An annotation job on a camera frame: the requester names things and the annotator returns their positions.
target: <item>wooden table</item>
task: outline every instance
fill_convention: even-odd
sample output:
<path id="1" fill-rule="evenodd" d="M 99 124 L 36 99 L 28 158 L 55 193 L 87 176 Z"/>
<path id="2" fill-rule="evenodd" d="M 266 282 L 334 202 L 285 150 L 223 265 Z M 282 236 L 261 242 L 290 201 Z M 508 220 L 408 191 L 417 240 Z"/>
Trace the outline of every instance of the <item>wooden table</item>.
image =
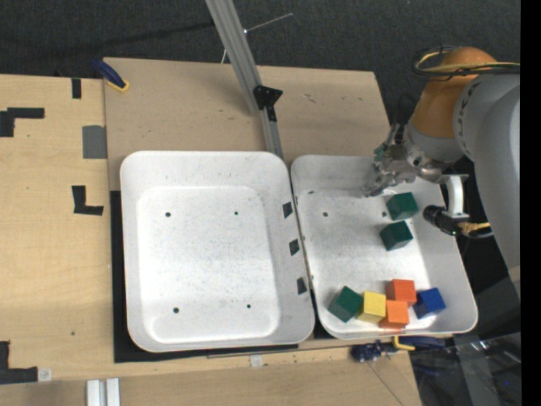
<path id="1" fill-rule="evenodd" d="M 387 375 L 394 372 L 386 381 L 349 359 L 344 346 L 358 342 L 309 339 L 299 350 L 264 355 L 258 369 L 250 368 L 248 355 L 114 363 L 109 190 L 117 189 L 122 158 L 141 149 L 265 147 L 260 122 L 248 115 L 229 66 L 108 62 L 129 80 L 128 92 L 83 79 L 82 95 L 74 99 L 71 79 L 0 76 L 1 111 L 43 107 L 46 113 L 43 119 L 16 119 L 14 137 L 0 138 L 0 340 L 11 341 L 10 368 L 51 369 L 53 379 L 0 387 L 0 404 L 31 396 L 68 404 L 82 396 L 83 381 L 110 377 L 122 377 L 123 398 L 133 399 L 128 404 L 147 404 L 142 381 L 148 395 L 154 388 L 164 393 L 159 387 L 166 384 L 163 396 L 183 392 L 191 398 L 186 404 L 206 404 L 214 393 L 225 396 L 224 404 L 248 404 L 257 395 L 269 400 L 265 404 L 286 398 L 327 404 L 333 390 L 359 401 L 372 398 L 367 404 L 399 404 L 402 394 L 402 404 L 420 404 L 407 354 L 377 362 Z M 288 165 L 310 153 L 370 155 L 385 138 L 389 125 L 374 74 L 269 67 L 260 73 L 266 85 L 284 90 L 276 112 Z M 149 120 L 149 109 L 159 118 Z M 82 128 L 106 124 L 109 160 L 84 158 Z M 86 187 L 88 205 L 104 206 L 101 216 L 74 214 L 73 185 Z M 303 389 L 296 391 L 293 381 Z"/>

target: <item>cube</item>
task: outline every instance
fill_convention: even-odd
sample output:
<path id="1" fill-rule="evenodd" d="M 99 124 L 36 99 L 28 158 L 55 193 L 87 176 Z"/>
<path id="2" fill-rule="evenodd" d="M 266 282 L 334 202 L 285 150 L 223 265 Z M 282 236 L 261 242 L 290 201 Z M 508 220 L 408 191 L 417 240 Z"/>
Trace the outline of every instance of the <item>cube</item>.
<path id="1" fill-rule="evenodd" d="M 328 310 L 343 322 L 354 317 L 361 304 L 363 297 L 353 292 L 348 286 L 344 286 L 341 292 L 333 299 Z"/>
<path id="2" fill-rule="evenodd" d="M 381 230 L 380 237 L 387 251 L 406 246 L 413 239 L 413 235 L 405 221 L 389 224 Z"/>
<path id="3" fill-rule="evenodd" d="M 387 315 L 381 319 L 380 328 L 402 329 L 409 323 L 409 313 L 407 312 L 407 302 L 387 300 Z"/>
<path id="4" fill-rule="evenodd" d="M 393 279 L 385 286 L 387 299 L 393 301 L 403 301 L 411 307 L 417 302 L 417 291 L 413 280 Z"/>
<path id="5" fill-rule="evenodd" d="M 417 202 L 413 198 L 412 193 L 395 194 L 386 204 L 393 221 L 407 220 L 419 212 Z"/>
<path id="6" fill-rule="evenodd" d="M 363 293 L 363 303 L 358 309 L 358 313 L 355 317 L 360 321 L 378 323 L 386 315 L 386 300 L 387 298 L 384 294 L 366 290 Z"/>
<path id="7" fill-rule="evenodd" d="M 417 293 L 417 303 L 413 305 L 413 310 L 418 319 L 436 315 L 444 309 L 445 302 L 438 288 L 430 288 Z"/>

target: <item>orange block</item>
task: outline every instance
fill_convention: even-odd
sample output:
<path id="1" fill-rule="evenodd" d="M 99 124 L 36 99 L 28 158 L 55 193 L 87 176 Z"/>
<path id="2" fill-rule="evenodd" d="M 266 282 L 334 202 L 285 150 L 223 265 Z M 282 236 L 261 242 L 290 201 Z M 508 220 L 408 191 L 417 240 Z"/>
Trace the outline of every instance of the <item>orange block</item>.
<path id="1" fill-rule="evenodd" d="M 380 328 L 402 329 L 409 323 L 407 302 L 387 300 L 387 315 L 380 321 Z"/>
<path id="2" fill-rule="evenodd" d="M 407 302 L 408 307 L 417 302 L 417 292 L 413 280 L 392 280 L 385 287 L 385 294 L 387 299 Z"/>

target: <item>dark background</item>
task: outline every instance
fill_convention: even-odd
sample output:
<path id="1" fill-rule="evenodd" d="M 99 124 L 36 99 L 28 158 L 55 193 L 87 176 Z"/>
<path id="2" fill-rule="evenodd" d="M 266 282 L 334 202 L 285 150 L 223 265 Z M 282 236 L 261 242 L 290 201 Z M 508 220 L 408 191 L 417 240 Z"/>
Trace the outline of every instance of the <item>dark background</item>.
<path id="1" fill-rule="evenodd" d="M 293 13 L 248 33 L 257 64 L 373 71 L 390 118 L 408 118 L 424 87 L 411 71 L 421 49 L 473 46 L 520 63 L 521 0 L 233 1 L 246 29 Z M 218 63 L 223 53 L 204 0 L 0 0 L 0 20 L 2 74 L 95 77 L 92 58 Z M 456 169 L 473 173 L 467 160 Z M 482 221 L 474 175 L 467 202 Z M 459 245 L 476 295 L 506 278 L 494 239 Z M 520 312 L 482 334 L 519 330 Z"/>

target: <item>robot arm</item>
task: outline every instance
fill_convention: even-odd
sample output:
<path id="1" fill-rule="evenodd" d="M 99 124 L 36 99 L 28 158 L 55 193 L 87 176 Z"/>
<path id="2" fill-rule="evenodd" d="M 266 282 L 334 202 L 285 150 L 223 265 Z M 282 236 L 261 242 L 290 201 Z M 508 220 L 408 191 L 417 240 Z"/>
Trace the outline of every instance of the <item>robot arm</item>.
<path id="1" fill-rule="evenodd" d="M 363 192 L 380 195 L 389 186 L 411 183 L 417 177 L 445 184 L 452 204 L 427 206 L 424 217 L 451 235 L 494 233 L 511 268 L 520 264 L 519 65 L 497 63 L 477 48 L 447 48 L 440 66 L 424 70 L 434 76 L 407 125 L 393 125 L 387 140 L 375 150 Z M 429 51 L 418 62 L 436 53 Z M 468 221 L 468 214 L 462 212 L 462 181 L 445 173 L 464 155 L 473 161 L 489 224 Z"/>

